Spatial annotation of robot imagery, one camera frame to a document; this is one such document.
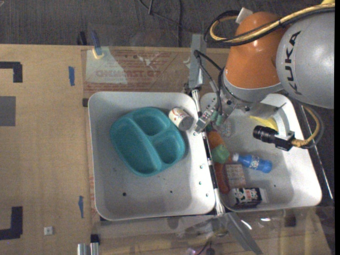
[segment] small white label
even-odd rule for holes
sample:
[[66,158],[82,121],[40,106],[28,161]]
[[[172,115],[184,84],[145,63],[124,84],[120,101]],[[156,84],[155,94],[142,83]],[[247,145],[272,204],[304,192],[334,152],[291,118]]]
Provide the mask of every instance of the small white label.
[[253,14],[251,10],[246,9],[245,7],[241,8],[239,15],[237,16],[235,22],[240,24],[245,18],[249,15]]
[[257,167],[259,167],[259,163],[260,163],[260,158],[258,156],[253,156],[252,159],[251,159],[251,163],[249,165],[249,168],[256,170]]
[[44,235],[52,235],[53,234],[53,227],[44,227]]

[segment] bottle cap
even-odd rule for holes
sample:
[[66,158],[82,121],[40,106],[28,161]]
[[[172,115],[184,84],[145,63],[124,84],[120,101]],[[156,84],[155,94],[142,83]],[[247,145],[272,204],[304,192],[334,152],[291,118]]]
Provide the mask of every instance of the bottle cap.
[[232,158],[233,162],[238,161],[238,159],[239,159],[239,153],[234,153],[233,158]]

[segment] white sink basin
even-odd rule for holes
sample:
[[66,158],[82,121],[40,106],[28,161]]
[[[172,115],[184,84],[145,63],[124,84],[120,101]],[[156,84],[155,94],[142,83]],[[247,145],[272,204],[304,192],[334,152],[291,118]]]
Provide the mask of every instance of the white sink basin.
[[141,177],[120,160],[110,141],[109,129],[121,116],[141,107],[168,113],[178,106],[194,117],[194,101],[183,93],[98,92],[88,103],[95,204],[106,220],[202,215],[213,210],[215,196],[202,135],[193,127],[181,132],[184,157],[161,173]]
[[[214,93],[208,93],[201,98],[202,110],[214,97]],[[288,98],[274,93],[262,103],[275,107],[286,103],[282,109],[288,118],[290,130],[295,132],[297,139],[303,139],[294,107]],[[321,187],[308,150],[293,147],[290,151],[283,151],[275,148],[274,144],[255,139],[252,133],[259,122],[241,110],[233,111],[227,120],[231,124],[232,135],[225,137],[224,141],[230,152],[254,154],[273,162],[273,169],[268,174],[243,169],[247,187],[265,189],[268,203],[261,203],[256,208],[236,209],[228,204],[227,196],[222,194],[222,202],[227,208],[232,211],[278,210],[312,207],[320,203]]]

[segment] green object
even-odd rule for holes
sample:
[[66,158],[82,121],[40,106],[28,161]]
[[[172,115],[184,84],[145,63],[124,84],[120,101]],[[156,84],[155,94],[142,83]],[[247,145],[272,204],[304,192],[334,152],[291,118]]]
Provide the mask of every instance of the green object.
[[213,127],[211,126],[211,124],[208,124],[207,126],[206,126],[206,131],[212,131],[213,130]]
[[211,120],[212,120],[212,121],[215,121],[216,118],[217,118],[217,115],[218,115],[218,111],[215,110],[215,111],[212,113]]
[[217,116],[216,125],[221,125],[222,124],[222,120],[223,120],[223,116],[219,114]]
[[224,164],[228,160],[229,155],[228,149],[223,144],[218,145],[211,151],[211,157],[214,163]]
[[125,165],[139,176],[153,176],[177,163],[185,153],[178,128],[160,109],[134,110],[110,128],[110,139]]

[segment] gray floor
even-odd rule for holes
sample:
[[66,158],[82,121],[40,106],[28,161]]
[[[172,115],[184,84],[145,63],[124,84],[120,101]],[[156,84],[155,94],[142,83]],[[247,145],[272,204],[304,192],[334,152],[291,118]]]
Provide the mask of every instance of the gray floor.
[[[90,31],[95,29],[102,45],[190,46],[191,33],[202,33],[210,21],[226,10],[246,7],[288,15],[322,0],[154,0],[148,14],[138,0],[0,0],[1,44],[79,44],[79,32],[92,44]],[[146,5],[150,0],[142,0]],[[233,26],[225,30],[233,33]],[[325,122],[325,134],[318,152],[311,152],[318,162],[324,199],[322,205],[333,205],[327,176],[334,196],[334,110],[316,108]]]

